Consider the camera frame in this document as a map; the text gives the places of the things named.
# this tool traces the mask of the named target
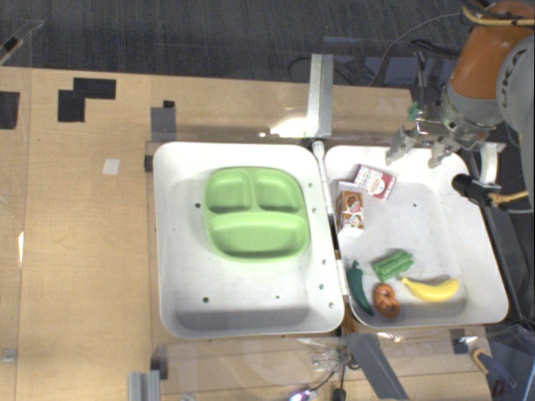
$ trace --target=donut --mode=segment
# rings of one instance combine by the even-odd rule
[[[395,299],[395,292],[388,284],[379,284],[374,289],[374,305],[381,315],[394,319],[400,314],[400,304]]]

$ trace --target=green plate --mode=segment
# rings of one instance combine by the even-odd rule
[[[206,182],[203,208],[208,240],[225,258],[288,259],[310,242],[303,192],[282,170],[217,170]]]

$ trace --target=red and white box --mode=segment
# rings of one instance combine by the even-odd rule
[[[395,184],[395,177],[369,166],[359,165],[354,184],[361,193],[386,201]]]

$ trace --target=banana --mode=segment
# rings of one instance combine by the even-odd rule
[[[406,277],[401,281],[410,289],[413,296],[427,302],[444,302],[452,297],[459,289],[459,281],[456,277],[448,279],[438,285],[427,285],[421,282],[414,282]]]

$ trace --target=yellow cable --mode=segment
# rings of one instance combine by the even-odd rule
[[[519,18],[519,19],[514,20],[514,19],[478,18],[476,15],[470,12],[470,10],[465,6],[462,7],[462,12],[473,23],[484,25],[487,27],[510,27],[510,26],[533,27],[535,26],[535,19]]]
[[[489,193],[488,197],[491,198],[494,205],[506,204],[508,202],[518,201],[524,197],[527,197],[527,190],[519,191],[513,195],[500,195],[499,193]]]

